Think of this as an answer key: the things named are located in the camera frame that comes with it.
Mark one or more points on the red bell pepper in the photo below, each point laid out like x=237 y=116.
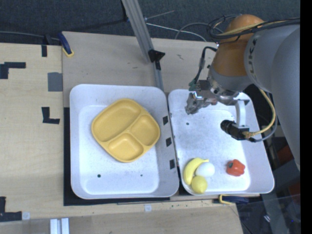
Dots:
x=236 y=168

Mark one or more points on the white plastic tray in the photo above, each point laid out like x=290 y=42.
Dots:
x=209 y=140
x=122 y=179

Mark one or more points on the yellow lemon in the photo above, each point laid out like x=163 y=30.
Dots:
x=199 y=184

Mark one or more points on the black cylinder on white bracket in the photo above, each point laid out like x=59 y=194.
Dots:
x=234 y=130

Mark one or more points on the pale wood board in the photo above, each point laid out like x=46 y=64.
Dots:
x=104 y=62

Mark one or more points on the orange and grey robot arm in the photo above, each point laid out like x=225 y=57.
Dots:
x=275 y=64

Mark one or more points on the yellow banana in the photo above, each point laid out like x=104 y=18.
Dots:
x=189 y=170

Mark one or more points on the white egg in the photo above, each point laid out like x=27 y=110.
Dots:
x=206 y=169

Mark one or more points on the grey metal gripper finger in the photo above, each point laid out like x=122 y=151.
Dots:
x=190 y=106
x=202 y=104

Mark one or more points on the yellow divided plate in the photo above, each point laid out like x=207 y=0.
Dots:
x=122 y=125

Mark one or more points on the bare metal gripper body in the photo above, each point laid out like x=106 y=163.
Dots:
x=207 y=92

